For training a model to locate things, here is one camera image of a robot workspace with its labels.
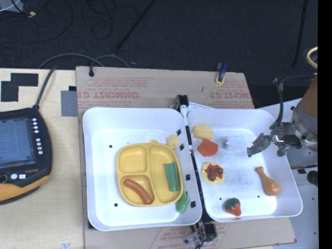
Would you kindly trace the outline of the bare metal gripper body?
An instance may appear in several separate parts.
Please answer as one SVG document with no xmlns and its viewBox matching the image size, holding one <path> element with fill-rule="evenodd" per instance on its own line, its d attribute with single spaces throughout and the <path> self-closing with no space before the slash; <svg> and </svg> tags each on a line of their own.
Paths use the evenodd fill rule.
<svg viewBox="0 0 332 249">
<path fill-rule="evenodd" d="M 271 125 L 271 139 L 279 147 L 278 155 L 281 156 L 293 148 L 318 153 L 317 131 L 307 127 L 299 117 L 292 117 L 290 122 L 276 120 Z"/>
</svg>

